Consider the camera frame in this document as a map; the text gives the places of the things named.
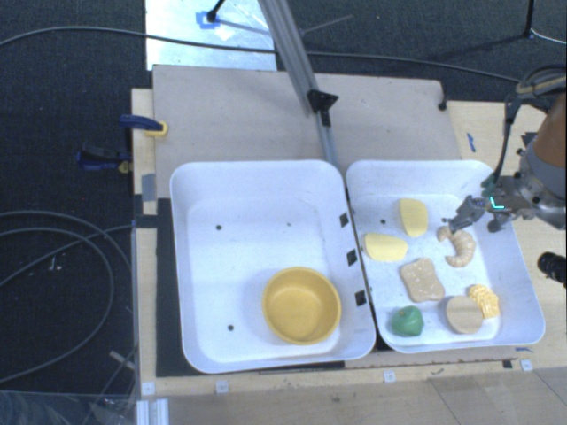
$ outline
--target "round beige toy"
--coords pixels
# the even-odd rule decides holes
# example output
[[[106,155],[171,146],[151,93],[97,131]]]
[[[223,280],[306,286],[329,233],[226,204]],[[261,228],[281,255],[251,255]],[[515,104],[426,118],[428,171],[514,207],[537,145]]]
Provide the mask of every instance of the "round beige toy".
[[[449,325],[459,334],[474,334],[482,326],[482,311],[471,297],[451,297],[446,313]]]

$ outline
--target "bowl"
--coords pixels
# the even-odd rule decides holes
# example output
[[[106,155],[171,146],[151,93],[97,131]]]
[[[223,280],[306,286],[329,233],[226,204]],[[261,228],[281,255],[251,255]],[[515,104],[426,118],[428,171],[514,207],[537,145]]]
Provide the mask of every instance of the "bowl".
[[[275,274],[262,296],[262,312],[272,331],[291,344],[327,339],[340,321],[337,290],[308,267],[288,267]]]

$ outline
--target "robotic hand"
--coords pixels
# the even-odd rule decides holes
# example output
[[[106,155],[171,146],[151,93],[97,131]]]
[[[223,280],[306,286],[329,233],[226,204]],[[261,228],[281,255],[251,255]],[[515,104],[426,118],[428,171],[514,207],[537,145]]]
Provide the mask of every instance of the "robotic hand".
[[[521,155],[520,168],[513,176],[501,176],[512,123],[522,104],[549,109],[545,97],[562,93],[543,121],[536,137]],[[491,232],[499,231],[510,220],[538,217],[559,230],[565,230],[565,67],[549,66],[529,74],[506,101],[504,143],[498,166],[481,184],[482,197],[468,196],[448,221],[454,233],[480,219],[493,215]]]

